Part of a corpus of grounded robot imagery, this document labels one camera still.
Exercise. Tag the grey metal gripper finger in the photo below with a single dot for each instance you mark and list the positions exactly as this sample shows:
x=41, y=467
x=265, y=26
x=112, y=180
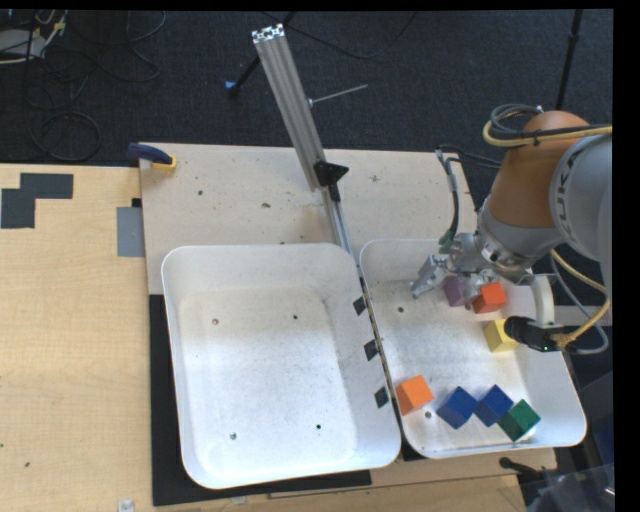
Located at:
x=477, y=286
x=429, y=276

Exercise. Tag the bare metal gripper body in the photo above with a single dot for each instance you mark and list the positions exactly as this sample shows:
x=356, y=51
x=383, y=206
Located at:
x=492, y=259

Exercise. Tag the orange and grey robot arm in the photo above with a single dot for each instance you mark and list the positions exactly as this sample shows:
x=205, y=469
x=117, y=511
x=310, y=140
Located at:
x=530, y=185

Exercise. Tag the red-orange cube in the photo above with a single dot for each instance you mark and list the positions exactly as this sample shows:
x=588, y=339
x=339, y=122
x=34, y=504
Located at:
x=492, y=299

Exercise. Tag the purple cube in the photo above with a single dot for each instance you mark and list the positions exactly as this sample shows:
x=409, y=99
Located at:
x=454, y=292

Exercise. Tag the yellow cube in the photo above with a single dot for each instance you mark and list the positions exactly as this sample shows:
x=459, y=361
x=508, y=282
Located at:
x=496, y=336

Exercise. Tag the white plastic tray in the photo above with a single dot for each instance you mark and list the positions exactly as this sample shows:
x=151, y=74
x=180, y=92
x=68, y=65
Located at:
x=450, y=350
x=265, y=370

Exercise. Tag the blue cube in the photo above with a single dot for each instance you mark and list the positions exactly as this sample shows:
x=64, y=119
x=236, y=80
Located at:
x=492, y=404
x=456, y=407

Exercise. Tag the orange cube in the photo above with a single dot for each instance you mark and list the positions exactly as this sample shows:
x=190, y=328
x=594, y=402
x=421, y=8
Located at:
x=414, y=395

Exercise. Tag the green cube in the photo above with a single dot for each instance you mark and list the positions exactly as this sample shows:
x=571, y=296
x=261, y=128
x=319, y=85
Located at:
x=520, y=420

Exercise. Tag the pale wood board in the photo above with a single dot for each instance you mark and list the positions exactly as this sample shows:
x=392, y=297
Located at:
x=240, y=200

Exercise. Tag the black cylinder on white bracket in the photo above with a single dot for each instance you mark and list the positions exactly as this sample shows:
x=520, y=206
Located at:
x=525, y=331

